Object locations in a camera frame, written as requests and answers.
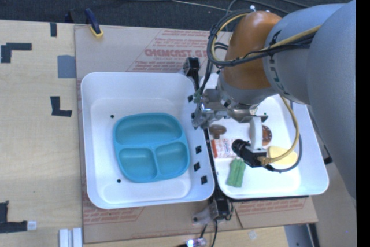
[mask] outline wooden table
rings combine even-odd
[[[0,246],[58,246],[58,231],[82,228],[79,133],[75,78],[58,78],[57,57],[75,55],[73,24],[0,20],[0,45],[31,43],[0,63],[0,203],[8,221],[35,220],[35,231],[0,234]],[[50,97],[72,116],[53,116]],[[284,227],[223,231],[215,246],[288,247]],[[205,235],[212,241],[213,234]],[[174,247],[188,235],[84,246]]]

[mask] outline white tray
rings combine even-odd
[[[211,75],[207,87],[214,87],[216,82],[217,75]],[[307,106],[293,103],[293,110],[302,138],[302,158],[299,165],[283,173],[247,165],[242,187],[237,188],[226,184],[233,158],[214,158],[217,181],[224,194],[234,199],[255,199],[315,195],[326,191],[329,179]],[[268,126],[272,131],[272,140],[268,146],[290,148],[294,140],[295,128],[280,96],[268,97],[258,106],[257,115],[264,113],[268,118],[263,125]],[[221,124],[227,128],[227,132],[221,135],[220,139],[250,140],[250,125],[247,123],[240,124],[232,119],[222,119],[214,124]],[[299,145],[295,148],[297,154],[299,154],[298,148]],[[289,167],[289,165],[272,165],[278,169]]]
[[[83,78],[87,194],[92,203],[115,209],[202,201],[212,195],[214,179],[204,132],[191,124],[196,104],[187,97],[193,93],[192,81],[179,73],[94,72]],[[114,124],[124,116],[147,112],[169,113],[183,126],[190,166],[177,178],[135,183],[119,169],[112,138]]]

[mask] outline cardboard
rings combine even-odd
[[[181,72],[187,57],[198,57],[201,65],[205,65],[209,33],[111,26],[102,26],[102,30],[104,35],[96,38],[89,25],[75,26],[84,243],[199,234],[204,226],[193,224],[191,215],[207,207],[207,201],[104,210],[89,200],[80,84],[91,72]],[[227,43],[230,35],[222,32],[219,41]],[[199,75],[204,75],[204,67]],[[221,221],[219,231],[317,221],[310,197],[234,202],[233,205],[232,219]],[[213,231],[213,226],[207,228],[207,232],[210,231]]]

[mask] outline blue divided plate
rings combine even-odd
[[[183,127],[167,113],[123,117],[114,125],[113,142],[120,169],[133,182],[175,178],[190,164]]]

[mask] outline green object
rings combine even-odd
[[[246,164],[240,158],[235,158],[230,164],[230,172],[226,184],[233,187],[242,187]]]

